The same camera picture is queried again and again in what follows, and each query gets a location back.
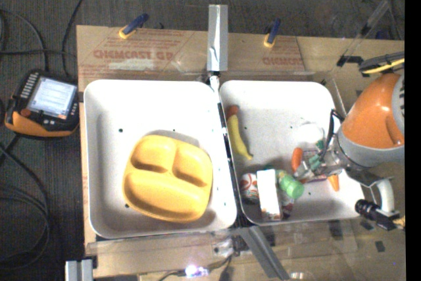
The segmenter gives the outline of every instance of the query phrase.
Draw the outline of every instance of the handheld controller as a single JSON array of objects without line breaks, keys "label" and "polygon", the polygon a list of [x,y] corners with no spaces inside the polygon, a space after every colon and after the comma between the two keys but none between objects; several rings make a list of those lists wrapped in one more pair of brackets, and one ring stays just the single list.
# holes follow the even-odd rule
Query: handheld controller
[{"label": "handheld controller", "polygon": [[5,126],[27,136],[69,136],[78,125],[77,85],[38,69],[23,77],[5,114]]}]

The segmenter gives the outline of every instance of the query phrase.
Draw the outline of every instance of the banana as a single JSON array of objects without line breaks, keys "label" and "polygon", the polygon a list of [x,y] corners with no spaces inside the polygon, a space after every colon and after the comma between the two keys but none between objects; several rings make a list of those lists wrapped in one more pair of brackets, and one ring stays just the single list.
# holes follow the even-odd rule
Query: banana
[{"label": "banana", "polygon": [[231,115],[227,120],[227,127],[228,127],[228,135],[230,137],[230,143],[232,149],[238,155],[242,155],[248,160],[253,158],[252,155],[249,154],[247,148],[239,134],[239,126],[238,126],[238,117],[237,115]]}]

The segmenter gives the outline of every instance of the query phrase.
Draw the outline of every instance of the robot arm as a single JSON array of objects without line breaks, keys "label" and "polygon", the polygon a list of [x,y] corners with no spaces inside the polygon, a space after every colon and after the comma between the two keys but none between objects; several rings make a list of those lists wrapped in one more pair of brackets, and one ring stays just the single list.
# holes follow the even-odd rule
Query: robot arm
[{"label": "robot arm", "polygon": [[337,134],[332,134],[332,124],[331,114],[325,149],[302,161],[295,177],[311,180],[344,170],[367,188],[377,186],[381,205],[362,200],[356,211],[371,214],[372,220],[378,215],[379,226],[394,228],[392,220],[399,213],[395,210],[390,179],[380,178],[368,169],[386,162],[405,162],[405,75],[382,74],[361,93]]}]

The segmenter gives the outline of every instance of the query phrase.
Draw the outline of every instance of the blue clamp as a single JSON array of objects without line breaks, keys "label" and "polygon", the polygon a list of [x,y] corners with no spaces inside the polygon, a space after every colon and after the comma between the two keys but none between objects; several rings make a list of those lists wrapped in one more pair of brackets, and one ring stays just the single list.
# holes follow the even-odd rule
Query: blue clamp
[{"label": "blue clamp", "polygon": [[123,39],[127,39],[136,31],[136,28],[142,27],[143,24],[147,22],[148,19],[149,19],[149,15],[147,15],[146,13],[139,15],[135,20],[129,23],[129,25],[120,29],[118,31],[118,35],[122,37]]},{"label": "blue clamp", "polygon": [[275,44],[275,37],[276,37],[276,34],[278,34],[280,25],[281,25],[281,19],[276,18],[272,27],[269,27],[269,29],[267,29],[268,33],[263,43],[266,47],[273,47],[273,45]]}]

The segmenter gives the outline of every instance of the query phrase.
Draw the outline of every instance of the plastic tray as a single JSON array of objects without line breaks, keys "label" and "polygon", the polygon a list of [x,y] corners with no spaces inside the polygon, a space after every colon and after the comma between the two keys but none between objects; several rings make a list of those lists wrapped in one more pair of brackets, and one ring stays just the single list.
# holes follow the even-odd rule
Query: plastic tray
[{"label": "plastic tray", "polygon": [[[230,227],[237,215],[213,91],[201,82],[98,80],[84,93],[89,220],[101,237],[127,238]],[[205,150],[213,185],[205,214],[178,224],[127,208],[122,177],[134,144],[148,134],[172,136]]]},{"label": "plastic tray", "polygon": [[[262,170],[267,164],[291,172],[291,155],[302,138],[299,128],[314,123],[326,133],[334,102],[330,92],[316,82],[272,82],[231,80],[222,84],[224,109],[239,106],[241,135],[251,160],[234,155],[237,181],[245,173]],[[282,222],[333,220],[357,217],[355,203],[363,199],[361,186],[344,172],[335,192],[327,180],[305,184],[304,194],[295,201],[292,214]],[[246,217],[263,222],[258,205],[241,203]]]}]

